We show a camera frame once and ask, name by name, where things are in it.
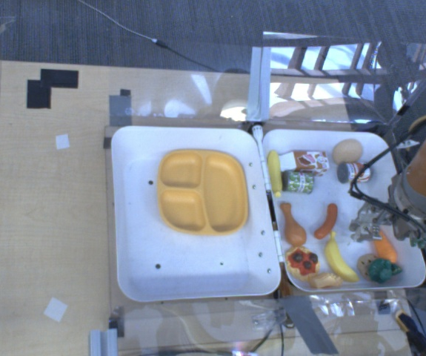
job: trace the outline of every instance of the dark floor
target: dark floor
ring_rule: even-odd
[[[250,68],[264,30],[426,43],[426,0],[85,0],[216,70]],[[0,59],[197,69],[75,0],[0,0]]]

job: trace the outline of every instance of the yellow banana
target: yellow banana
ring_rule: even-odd
[[[331,231],[330,239],[325,246],[325,256],[328,264],[333,271],[339,275],[344,281],[358,282],[359,276],[355,271],[349,267],[349,265],[343,260],[341,253],[339,252],[338,243],[334,240],[336,236],[335,231]]]
[[[270,151],[267,155],[267,168],[273,194],[279,198],[282,195],[282,173],[280,172],[279,154],[276,151]]]

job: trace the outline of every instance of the green can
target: green can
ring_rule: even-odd
[[[286,170],[282,172],[283,191],[310,194],[315,180],[311,173]]]

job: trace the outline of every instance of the yellow plate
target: yellow plate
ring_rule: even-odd
[[[177,231],[231,234],[247,219],[244,171],[226,153],[173,151],[160,163],[157,186],[162,219]]]

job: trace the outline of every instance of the toy pizza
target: toy pizza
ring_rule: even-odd
[[[318,256],[304,246],[289,249],[285,259],[288,271],[298,280],[307,281],[319,271]]]

